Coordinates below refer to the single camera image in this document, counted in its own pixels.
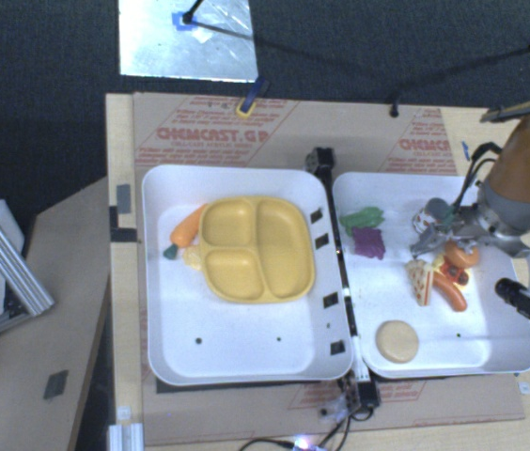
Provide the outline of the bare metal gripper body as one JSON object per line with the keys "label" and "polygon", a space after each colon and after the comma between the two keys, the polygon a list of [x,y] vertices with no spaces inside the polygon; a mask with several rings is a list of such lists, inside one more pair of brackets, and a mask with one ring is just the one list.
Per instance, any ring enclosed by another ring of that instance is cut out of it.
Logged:
{"label": "bare metal gripper body", "polygon": [[522,241],[523,232],[504,223],[488,206],[474,203],[455,212],[449,236],[472,245],[494,246],[510,257],[527,257],[530,247]]}

